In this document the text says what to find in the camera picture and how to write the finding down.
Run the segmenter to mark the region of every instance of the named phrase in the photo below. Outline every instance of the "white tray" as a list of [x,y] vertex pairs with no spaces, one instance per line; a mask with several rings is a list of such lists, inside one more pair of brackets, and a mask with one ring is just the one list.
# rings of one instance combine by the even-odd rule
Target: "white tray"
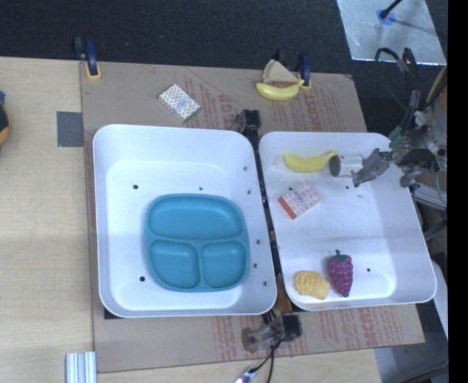
[[[331,310],[425,302],[435,294],[436,279],[402,172],[392,165],[377,179],[354,188],[352,179],[332,177],[328,167],[296,173],[284,164],[284,153],[303,157],[332,150],[368,157],[374,148],[388,150],[388,138],[375,133],[271,132],[260,142],[269,209],[276,233],[285,288],[304,310]],[[277,199],[304,181],[322,195],[320,201],[292,220]],[[293,277],[314,270],[326,279],[327,260],[338,249],[352,256],[354,282],[345,298],[329,291],[321,301],[297,293]]]
[[[108,125],[93,139],[99,291],[125,318],[261,314],[276,281],[254,152],[231,131]],[[180,292],[158,284],[145,257],[144,217],[161,195],[219,195],[246,221],[250,268],[230,290]]]

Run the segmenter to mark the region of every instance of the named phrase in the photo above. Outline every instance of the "banana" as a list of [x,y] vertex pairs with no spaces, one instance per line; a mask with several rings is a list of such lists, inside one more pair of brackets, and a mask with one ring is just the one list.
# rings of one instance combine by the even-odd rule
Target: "banana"
[[304,83],[305,81],[299,78],[299,82],[294,85],[278,88],[277,86],[258,82],[255,85],[255,88],[257,89],[257,92],[264,98],[272,101],[287,101],[294,98],[299,93],[299,90]]
[[321,156],[314,156],[309,158],[300,157],[293,153],[285,153],[283,155],[283,161],[290,170],[297,173],[314,173],[319,172],[325,168],[328,164],[329,159],[336,155],[336,152],[332,150],[330,153]]

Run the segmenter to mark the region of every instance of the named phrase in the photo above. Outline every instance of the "black floor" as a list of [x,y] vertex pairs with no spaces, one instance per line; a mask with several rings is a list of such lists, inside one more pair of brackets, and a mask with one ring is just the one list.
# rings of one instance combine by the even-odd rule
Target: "black floor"
[[[426,3],[447,58],[448,0]],[[0,56],[71,59],[75,36],[99,61],[263,69],[283,49],[293,68],[305,50],[313,72],[353,75],[369,132],[403,114],[374,62],[351,59],[336,0],[0,0]],[[407,103],[402,74],[383,71]],[[424,95],[438,72],[419,67]]]

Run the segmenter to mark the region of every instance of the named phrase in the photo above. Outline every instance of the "purple grape bunch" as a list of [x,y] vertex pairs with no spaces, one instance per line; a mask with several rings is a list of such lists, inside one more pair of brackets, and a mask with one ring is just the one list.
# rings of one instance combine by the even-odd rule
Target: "purple grape bunch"
[[345,297],[348,297],[351,291],[353,268],[351,256],[340,254],[340,250],[336,250],[336,255],[328,260],[331,282],[336,291]]

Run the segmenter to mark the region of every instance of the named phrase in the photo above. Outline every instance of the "small box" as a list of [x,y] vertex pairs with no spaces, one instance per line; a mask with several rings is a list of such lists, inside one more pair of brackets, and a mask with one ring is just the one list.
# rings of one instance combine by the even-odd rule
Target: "small box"
[[292,220],[308,211],[322,200],[321,195],[308,180],[291,188],[278,202]]
[[201,109],[201,106],[177,84],[161,93],[158,99],[181,122],[186,122]]

